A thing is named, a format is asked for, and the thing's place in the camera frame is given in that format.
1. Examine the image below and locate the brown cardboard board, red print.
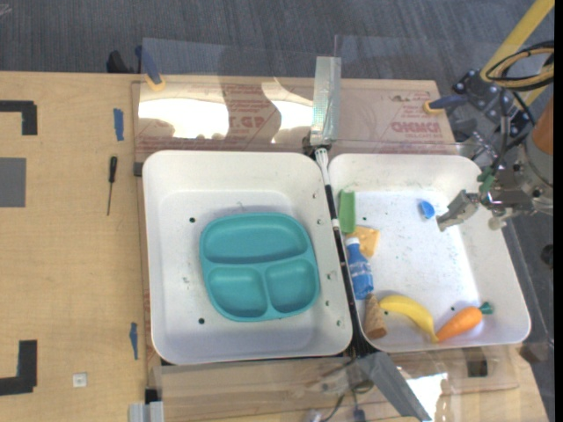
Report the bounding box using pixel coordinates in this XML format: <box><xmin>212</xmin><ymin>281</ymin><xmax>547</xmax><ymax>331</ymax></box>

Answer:
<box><xmin>130</xmin><ymin>75</ymin><xmax>536</xmax><ymax>409</ymax></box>

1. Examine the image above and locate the green curved toy piece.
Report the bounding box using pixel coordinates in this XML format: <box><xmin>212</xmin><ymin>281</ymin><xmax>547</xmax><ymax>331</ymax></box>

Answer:
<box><xmin>337</xmin><ymin>188</ymin><xmax>357</xmax><ymax>235</ymax></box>

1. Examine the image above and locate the black screwdriver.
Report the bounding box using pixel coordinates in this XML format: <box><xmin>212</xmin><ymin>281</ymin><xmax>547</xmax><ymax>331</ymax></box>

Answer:
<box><xmin>106</xmin><ymin>156</ymin><xmax>119</xmax><ymax>217</ymax></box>

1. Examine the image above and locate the black cylinder on white bracket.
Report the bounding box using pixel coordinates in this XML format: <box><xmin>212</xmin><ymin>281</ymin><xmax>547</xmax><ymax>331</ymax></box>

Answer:
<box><xmin>452</xmin><ymin>69</ymin><xmax>534</xmax><ymax>141</ymax></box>

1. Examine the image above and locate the blue toy bottle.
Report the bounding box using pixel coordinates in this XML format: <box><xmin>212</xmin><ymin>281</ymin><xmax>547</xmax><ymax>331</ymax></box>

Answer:
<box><xmin>344</xmin><ymin>235</ymin><xmax>376</xmax><ymax>301</ymax></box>

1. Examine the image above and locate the white plastic tray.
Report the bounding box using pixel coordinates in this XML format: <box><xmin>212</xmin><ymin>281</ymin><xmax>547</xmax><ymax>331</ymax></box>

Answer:
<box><xmin>327</xmin><ymin>153</ymin><xmax>532</xmax><ymax>354</ymax></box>
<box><xmin>141</xmin><ymin>149</ymin><xmax>354</xmax><ymax>366</ymax></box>

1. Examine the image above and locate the yellow banana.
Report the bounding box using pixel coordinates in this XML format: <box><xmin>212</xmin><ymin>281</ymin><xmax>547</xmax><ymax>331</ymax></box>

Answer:
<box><xmin>378</xmin><ymin>295</ymin><xmax>440</xmax><ymax>344</ymax></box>

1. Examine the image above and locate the yellow cheese wedge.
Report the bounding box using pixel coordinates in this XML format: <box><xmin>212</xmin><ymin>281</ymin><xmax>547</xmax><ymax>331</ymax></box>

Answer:
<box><xmin>351</xmin><ymin>225</ymin><xmax>381</xmax><ymax>259</ymax></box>

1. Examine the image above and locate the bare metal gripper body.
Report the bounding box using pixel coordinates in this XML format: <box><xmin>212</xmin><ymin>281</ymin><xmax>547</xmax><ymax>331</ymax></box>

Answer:
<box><xmin>478</xmin><ymin>164</ymin><xmax>554</xmax><ymax>218</ymax></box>

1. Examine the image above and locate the orange carrot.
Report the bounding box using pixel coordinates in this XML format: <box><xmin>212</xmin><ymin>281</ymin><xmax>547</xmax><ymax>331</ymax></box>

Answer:
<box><xmin>435</xmin><ymin>301</ymin><xmax>495</xmax><ymax>344</ymax></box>

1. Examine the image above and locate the brown ice cream cone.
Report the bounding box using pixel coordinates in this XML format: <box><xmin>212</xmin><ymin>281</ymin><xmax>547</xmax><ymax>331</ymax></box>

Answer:
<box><xmin>362</xmin><ymin>293</ymin><xmax>389</xmax><ymax>341</ymax></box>

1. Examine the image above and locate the teal divided plate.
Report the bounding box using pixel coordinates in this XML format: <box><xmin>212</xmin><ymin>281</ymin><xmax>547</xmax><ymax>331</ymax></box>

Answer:
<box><xmin>198</xmin><ymin>212</ymin><xmax>321</xmax><ymax>324</ymax></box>

